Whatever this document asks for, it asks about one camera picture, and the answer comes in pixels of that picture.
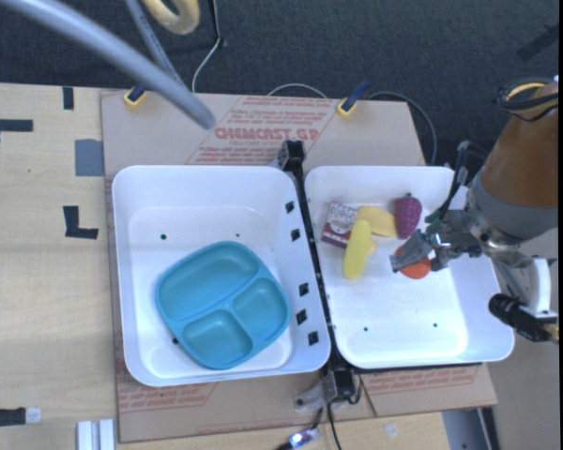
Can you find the black cylinder on white bracket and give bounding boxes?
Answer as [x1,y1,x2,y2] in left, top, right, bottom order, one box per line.
[487,255,560,344]

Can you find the yellow toy corn cob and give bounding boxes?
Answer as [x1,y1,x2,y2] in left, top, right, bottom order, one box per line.
[342,218,376,281]

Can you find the orange toy fruit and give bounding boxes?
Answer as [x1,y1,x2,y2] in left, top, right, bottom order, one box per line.
[392,245,434,280]

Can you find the black block with thin wires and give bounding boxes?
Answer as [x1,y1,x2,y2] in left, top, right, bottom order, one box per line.
[328,365,356,398]
[279,139,307,173]

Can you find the white plastic tray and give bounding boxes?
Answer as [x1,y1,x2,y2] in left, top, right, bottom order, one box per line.
[304,164,516,370]
[111,164,332,388]

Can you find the blue divided plate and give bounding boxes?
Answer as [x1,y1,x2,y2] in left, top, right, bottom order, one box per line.
[154,240,293,371]

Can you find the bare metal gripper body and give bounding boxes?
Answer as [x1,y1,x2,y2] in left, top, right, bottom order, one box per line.
[425,208,504,258]

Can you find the thin black rod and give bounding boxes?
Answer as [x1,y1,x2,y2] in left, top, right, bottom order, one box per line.
[292,166,344,370]

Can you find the small red and white carton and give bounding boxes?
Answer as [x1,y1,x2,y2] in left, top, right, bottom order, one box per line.
[319,201,358,249]

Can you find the brown cardboard board red print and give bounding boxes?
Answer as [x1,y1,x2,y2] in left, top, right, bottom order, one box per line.
[99,88,499,443]

